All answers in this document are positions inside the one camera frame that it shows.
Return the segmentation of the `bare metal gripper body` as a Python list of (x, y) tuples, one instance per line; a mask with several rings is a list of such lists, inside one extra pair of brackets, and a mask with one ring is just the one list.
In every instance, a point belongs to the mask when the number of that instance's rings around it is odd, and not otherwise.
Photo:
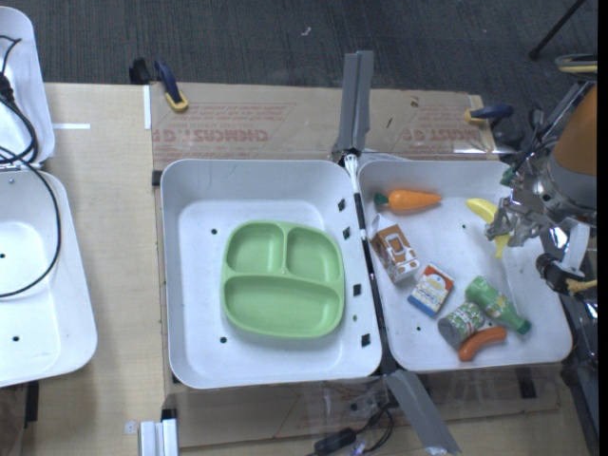
[(582, 175), (567, 174), (564, 180), (549, 174), (523, 175), (514, 180), (511, 198), (516, 207), (549, 226), (597, 227), (597, 184)]

